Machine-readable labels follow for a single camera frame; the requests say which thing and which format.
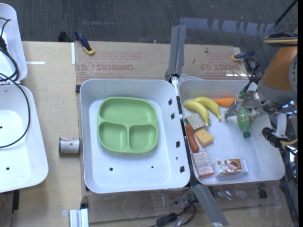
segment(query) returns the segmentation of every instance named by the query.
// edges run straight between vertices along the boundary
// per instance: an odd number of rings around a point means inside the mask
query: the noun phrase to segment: orange carrot
[[[233,103],[234,99],[236,99],[237,102],[240,101],[240,99],[238,99],[237,97],[222,97],[214,99],[214,101],[220,106],[229,107]]]

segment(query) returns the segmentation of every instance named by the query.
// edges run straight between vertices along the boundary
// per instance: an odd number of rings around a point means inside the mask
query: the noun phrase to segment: can
[[[80,152],[80,139],[79,138],[59,138],[59,153],[73,153]]]

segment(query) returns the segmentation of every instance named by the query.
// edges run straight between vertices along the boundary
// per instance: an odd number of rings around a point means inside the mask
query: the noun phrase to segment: yellow banana
[[[186,101],[183,105],[185,108],[192,109],[198,112],[204,120],[205,126],[208,126],[209,113],[207,108],[203,104],[199,103],[198,101],[191,100]]]
[[[221,120],[222,117],[220,115],[220,106],[212,99],[205,97],[205,96],[199,96],[194,99],[194,101],[197,101],[199,103],[202,103],[205,107],[210,109],[215,115],[217,115],[218,119]]]

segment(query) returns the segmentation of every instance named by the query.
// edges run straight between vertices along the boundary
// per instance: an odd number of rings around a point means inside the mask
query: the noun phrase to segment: gray carpet
[[[187,44],[218,44],[255,50],[266,67],[276,48],[261,36],[294,0],[0,0],[17,12],[23,41],[74,40],[170,43],[171,27],[187,26]],[[293,32],[298,3],[275,28]]]

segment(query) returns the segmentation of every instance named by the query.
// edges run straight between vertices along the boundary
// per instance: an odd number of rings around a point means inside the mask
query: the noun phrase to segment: cardboard sheet
[[[93,55],[75,43],[77,84],[88,79],[165,79],[170,44],[96,42]],[[231,60],[239,48],[186,44],[182,75],[201,79],[247,79],[243,61]]]

